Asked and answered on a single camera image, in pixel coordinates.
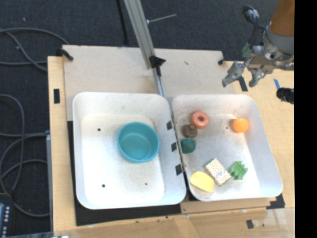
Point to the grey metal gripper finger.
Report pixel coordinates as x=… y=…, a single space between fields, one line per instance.
x=257 y=75
x=234 y=73

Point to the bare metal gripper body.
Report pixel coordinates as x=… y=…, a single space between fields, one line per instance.
x=272 y=57

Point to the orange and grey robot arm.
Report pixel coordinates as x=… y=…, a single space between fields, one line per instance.
x=282 y=21

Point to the orange ball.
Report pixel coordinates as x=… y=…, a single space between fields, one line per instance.
x=240 y=125

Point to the pink doughnut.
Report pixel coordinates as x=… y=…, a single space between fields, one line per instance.
x=198 y=123

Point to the white plastic tray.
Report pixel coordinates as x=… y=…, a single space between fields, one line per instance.
x=99 y=157
x=223 y=145

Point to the brown doughnut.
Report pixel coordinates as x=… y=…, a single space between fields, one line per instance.
x=189 y=132

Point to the thin black and white rod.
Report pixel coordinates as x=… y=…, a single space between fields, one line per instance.
x=160 y=84

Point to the black block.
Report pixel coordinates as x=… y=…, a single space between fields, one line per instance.
x=156 y=60

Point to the dark green toy pepper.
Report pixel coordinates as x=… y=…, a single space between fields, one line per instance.
x=188 y=145

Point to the green jagged toy leaf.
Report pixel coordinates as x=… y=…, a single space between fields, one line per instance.
x=239 y=170

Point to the white patterned carton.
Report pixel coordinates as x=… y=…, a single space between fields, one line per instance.
x=218 y=172

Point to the yellow toy mango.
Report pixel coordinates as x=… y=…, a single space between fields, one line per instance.
x=201 y=182

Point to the teal bowl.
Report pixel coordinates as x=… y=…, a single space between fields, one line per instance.
x=137 y=142

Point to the pale flat board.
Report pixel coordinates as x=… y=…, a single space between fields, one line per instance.
x=111 y=71

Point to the black cylinder on white bracket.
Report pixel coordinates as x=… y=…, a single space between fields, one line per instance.
x=286 y=95

